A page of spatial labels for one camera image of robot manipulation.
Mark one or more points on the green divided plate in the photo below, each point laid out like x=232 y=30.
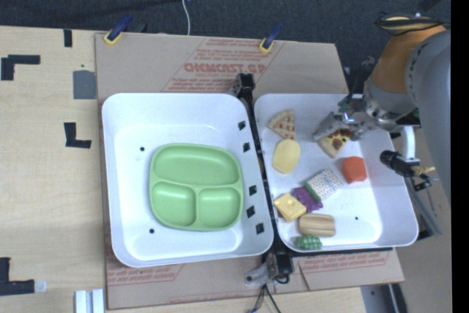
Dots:
x=194 y=187

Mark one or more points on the white plastic tray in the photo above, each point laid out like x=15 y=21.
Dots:
x=359 y=209
x=132 y=176

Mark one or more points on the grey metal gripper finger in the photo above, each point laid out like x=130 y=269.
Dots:
x=357 y=132
x=328 y=126

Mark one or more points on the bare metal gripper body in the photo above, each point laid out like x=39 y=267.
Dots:
x=366 y=115

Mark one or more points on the yellow oval toy food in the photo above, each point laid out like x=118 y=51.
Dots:
x=286 y=157

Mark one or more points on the black cylinder on white bracket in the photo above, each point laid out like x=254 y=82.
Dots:
x=397 y=162

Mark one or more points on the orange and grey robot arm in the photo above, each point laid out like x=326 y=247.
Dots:
x=428 y=84

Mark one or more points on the green toy grapes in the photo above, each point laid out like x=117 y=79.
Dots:
x=308 y=242

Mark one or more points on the purple toy grapes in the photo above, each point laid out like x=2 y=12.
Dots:
x=307 y=199

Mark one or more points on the brown cardboard board red print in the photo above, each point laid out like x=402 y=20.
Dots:
x=165 y=62

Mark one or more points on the orange toy block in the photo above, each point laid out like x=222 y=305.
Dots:
x=354 y=169

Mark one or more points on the white patterned carton green end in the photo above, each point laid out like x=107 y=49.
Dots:
x=326 y=183

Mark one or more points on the tan toy bread roll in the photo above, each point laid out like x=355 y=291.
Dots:
x=317 y=225

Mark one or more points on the tan lattice pie slice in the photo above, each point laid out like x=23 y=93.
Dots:
x=284 y=122

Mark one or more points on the toy pizza slice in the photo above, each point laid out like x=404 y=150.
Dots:
x=335 y=146

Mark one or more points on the yellow toy cheese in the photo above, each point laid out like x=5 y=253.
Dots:
x=289 y=207

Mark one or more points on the thin black and white rod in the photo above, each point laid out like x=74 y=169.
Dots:
x=256 y=143

